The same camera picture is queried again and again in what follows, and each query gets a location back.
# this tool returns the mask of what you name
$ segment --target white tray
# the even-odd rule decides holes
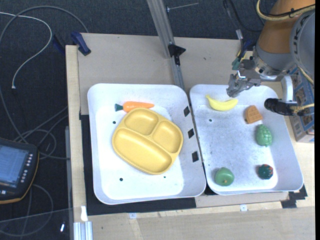
[[[267,98],[278,98],[267,86],[253,87],[236,97],[238,104],[228,111],[216,111],[205,98],[226,101],[227,85],[195,85],[190,90],[191,107],[203,158],[208,186],[220,195],[296,191],[303,185],[302,172],[282,115],[264,107]],[[245,122],[245,110],[255,105],[263,119],[252,124]],[[257,125],[266,125],[273,136],[272,145],[257,144]],[[271,179],[261,179],[258,166],[268,164],[274,168]],[[229,168],[234,182],[229,186],[215,183],[216,171]]]
[[[99,83],[87,94],[93,189],[105,204],[196,197],[206,187],[198,141],[188,131],[194,129],[186,93],[175,85]],[[126,101],[152,103],[151,108],[176,124],[183,133],[181,151],[171,168],[161,175],[142,172],[122,160],[112,146],[113,133],[126,112],[115,111],[115,104]],[[193,153],[199,159],[193,161]]]

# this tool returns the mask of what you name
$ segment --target black device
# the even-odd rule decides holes
[[[0,205],[25,197],[38,163],[39,151],[35,145],[0,138]]]

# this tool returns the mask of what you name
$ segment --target robotic arm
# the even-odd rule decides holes
[[[310,81],[315,79],[316,0],[277,0],[269,15],[261,13],[260,2],[257,2],[256,11],[266,23],[252,55],[249,58],[244,55],[237,73],[230,75],[226,90],[230,97],[257,87],[262,81],[281,81],[287,94],[286,88],[292,89],[292,85],[284,75],[295,66]],[[267,99],[264,106],[285,116],[304,114],[304,108],[298,107],[292,97]]]

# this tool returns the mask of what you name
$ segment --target device screen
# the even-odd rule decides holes
[[[0,185],[17,187],[28,154],[27,150],[0,145]]]

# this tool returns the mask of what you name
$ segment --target green toy vegetable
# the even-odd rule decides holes
[[[260,146],[268,147],[271,145],[272,134],[264,124],[258,125],[255,133],[255,140]]]
[[[268,164],[263,164],[259,167],[258,174],[260,178],[269,180],[274,175],[274,169]]]
[[[221,167],[214,176],[215,183],[220,186],[229,186],[234,182],[235,176],[228,168]]]

